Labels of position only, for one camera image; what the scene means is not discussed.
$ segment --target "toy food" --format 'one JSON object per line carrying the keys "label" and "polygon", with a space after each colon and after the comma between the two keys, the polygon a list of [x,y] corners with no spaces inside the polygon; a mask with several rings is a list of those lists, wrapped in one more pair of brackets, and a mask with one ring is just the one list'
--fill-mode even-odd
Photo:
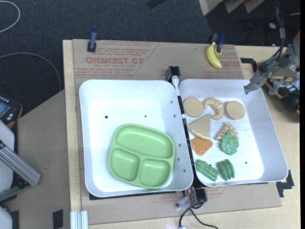
{"label": "toy food", "polygon": [[194,97],[186,98],[183,102],[185,113],[190,117],[198,117],[203,113],[201,101]]}
{"label": "toy food", "polygon": [[244,117],[246,110],[244,106],[238,101],[230,101],[226,105],[228,116],[234,120],[240,120]]}
{"label": "toy food", "polygon": [[233,127],[232,124],[230,124],[229,122],[227,124],[225,124],[224,128],[221,130],[221,132],[218,134],[217,136],[217,140],[222,140],[223,136],[227,133],[227,132],[231,132],[231,134],[233,136],[236,137],[236,139],[239,139],[239,135],[236,131],[236,129]]}
{"label": "toy food", "polygon": [[212,181],[216,181],[219,171],[208,165],[205,161],[197,159],[195,161],[196,169]]}
{"label": "toy food", "polygon": [[221,149],[228,155],[236,153],[239,146],[238,140],[231,132],[227,132],[222,138]]}
{"label": "toy food", "polygon": [[220,175],[225,181],[235,177],[234,167],[228,159],[217,162],[217,167],[220,171]]}
{"label": "toy food", "polygon": [[209,140],[210,139],[210,122],[211,122],[211,115],[206,114],[205,116],[192,122],[188,126],[189,131],[201,139]]}
{"label": "toy food", "polygon": [[191,145],[196,154],[202,156],[206,151],[209,150],[210,147],[213,146],[213,142],[210,140],[201,139],[196,136],[191,140]]}
{"label": "toy food", "polygon": [[203,107],[206,109],[210,106],[214,111],[215,114],[211,116],[213,120],[220,120],[224,115],[224,104],[220,102],[218,99],[214,98],[207,98],[203,102]]}

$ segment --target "white cable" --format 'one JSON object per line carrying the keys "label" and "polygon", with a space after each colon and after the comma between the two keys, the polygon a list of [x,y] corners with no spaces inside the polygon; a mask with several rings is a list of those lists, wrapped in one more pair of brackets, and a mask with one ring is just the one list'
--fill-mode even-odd
{"label": "white cable", "polygon": [[12,5],[14,5],[15,8],[18,10],[18,18],[17,18],[17,20],[16,20],[12,25],[10,25],[9,27],[7,27],[7,28],[1,30],[0,33],[2,33],[2,32],[7,31],[8,29],[12,28],[15,24],[17,24],[17,22],[18,22],[19,19],[20,19],[21,12],[20,12],[20,9],[18,8],[18,6],[17,6],[15,3],[13,3],[13,2],[9,2],[9,1],[0,1],[0,2],[12,4]]}

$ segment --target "cardboard sheet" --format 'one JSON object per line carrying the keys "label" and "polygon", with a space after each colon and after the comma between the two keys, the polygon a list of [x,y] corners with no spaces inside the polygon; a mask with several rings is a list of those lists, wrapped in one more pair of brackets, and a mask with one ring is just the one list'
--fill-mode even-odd
{"label": "cardboard sheet", "polygon": [[[183,79],[243,79],[233,45],[224,45],[223,68],[212,67],[206,57],[208,44],[97,41],[96,53],[87,52],[89,40],[73,40],[76,110],[78,118],[82,209],[90,224],[180,216],[174,202],[182,192],[90,200],[84,181],[81,113],[78,91],[89,79],[161,79],[168,66],[180,67]],[[208,202],[197,213],[215,213],[281,206],[275,183],[206,187]]]}

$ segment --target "green plate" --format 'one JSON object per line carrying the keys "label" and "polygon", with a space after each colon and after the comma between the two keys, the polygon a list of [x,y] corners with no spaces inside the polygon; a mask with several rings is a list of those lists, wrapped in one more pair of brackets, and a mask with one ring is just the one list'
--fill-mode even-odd
{"label": "green plate", "polygon": [[160,188],[172,173],[175,146],[169,135],[137,124],[121,125],[114,134],[109,169],[119,180]]}

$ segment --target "white tray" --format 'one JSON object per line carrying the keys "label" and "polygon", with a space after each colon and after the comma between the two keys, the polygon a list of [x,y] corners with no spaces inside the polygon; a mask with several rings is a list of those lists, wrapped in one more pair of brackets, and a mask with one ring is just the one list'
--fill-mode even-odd
{"label": "white tray", "polygon": [[[165,81],[89,80],[80,87],[85,183],[97,197],[185,190],[193,172],[174,87]],[[175,143],[168,183],[159,189],[117,180],[108,168],[112,137],[122,124],[145,125],[167,133]]]}
{"label": "white tray", "polygon": [[[199,156],[193,151],[194,160],[201,159],[212,167],[224,159],[229,159],[235,169],[235,178],[225,181],[218,176],[213,182],[203,174],[197,172],[199,180],[210,187],[237,185],[249,183],[262,183],[284,180],[288,175],[285,157],[277,138],[275,128],[261,88],[244,93],[244,85],[248,80],[193,80],[187,79],[181,82],[179,89],[182,100],[188,97],[196,97],[203,102],[206,98],[215,98],[226,105],[231,100],[237,100],[243,104],[246,114],[241,120],[233,120],[226,113],[220,120],[211,119],[210,140],[213,146],[203,155]],[[206,114],[214,114],[208,107],[204,110]],[[194,120],[186,115],[186,122],[190,124]],[[239,147],[232,156],[224,153],[216,140],[224,125],[231,123],[239,133]]]}

